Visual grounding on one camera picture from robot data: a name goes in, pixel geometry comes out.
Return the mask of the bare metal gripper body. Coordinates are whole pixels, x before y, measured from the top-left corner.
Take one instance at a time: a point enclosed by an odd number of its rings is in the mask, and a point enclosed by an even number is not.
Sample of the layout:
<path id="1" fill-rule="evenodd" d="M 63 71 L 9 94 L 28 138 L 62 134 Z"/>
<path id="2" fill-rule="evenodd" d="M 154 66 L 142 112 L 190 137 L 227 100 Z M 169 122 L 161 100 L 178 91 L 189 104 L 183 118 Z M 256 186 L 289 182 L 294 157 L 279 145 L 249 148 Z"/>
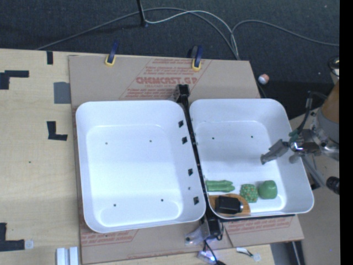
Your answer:
<path id="1" fill-rule="evenodd" d="M 339 143 L 332 140 L 323 130 L 298 129 L 289 133 L 290 148 L 301 156 L 313 154 L 339 160 Z"/>

